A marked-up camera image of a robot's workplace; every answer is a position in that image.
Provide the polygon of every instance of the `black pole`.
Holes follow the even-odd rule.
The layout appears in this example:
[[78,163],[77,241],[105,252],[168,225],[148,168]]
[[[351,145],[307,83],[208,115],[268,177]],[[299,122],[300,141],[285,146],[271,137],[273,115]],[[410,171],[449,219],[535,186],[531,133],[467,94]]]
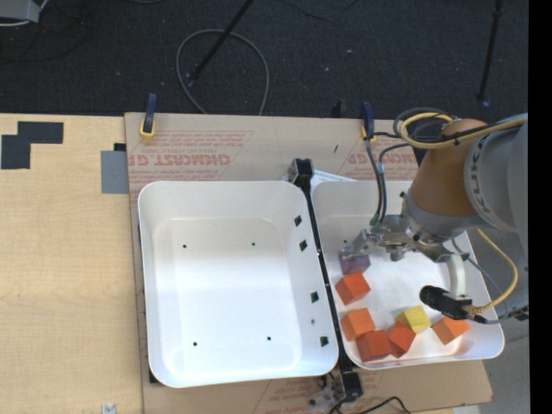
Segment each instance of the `black pole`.
[[224,29],[224,32],[218,37],[218,40],[213,45],[211,50],[205,55],[205,58],[199,63],[196,68],[193,70],[192,73],[186,74],[186,77],[191,80],[191,82],[188,84],[189,86],[193,85],[193,82],[199,78],[199,73],[204,69],[204,67],[209,63],[209,60],[215,55],[218,48],[223,44],[223,42],[228,38],[230,35],[230,32],[232,32],[232,29],[234,29],[235,25],[241,20],[243,15],[248,10],[249,6],[251,6],[251,3],[253,3],[254,0],[246,0],[246,2],[243,4],[243,6],[240,8],[238,13],[235,15],[234,19],[228,25],[226,29]]
[[494,50],[494,42],[496,40],[497,30],[499,28],[499,18],[502,15],[502,2],[503,0],[497,0],[494,5],[494,17],[492,19],[491,38],[489,39],[489,45],[486,50],[485,68],[483,70],[483,77],[481,79],[480,91],[476,95],[477,99],[480,100],[484,106],[488,105],[488,102],[485,100],[485,88],[486,81],[489,77],[489,71],[491,69],[492,52]]

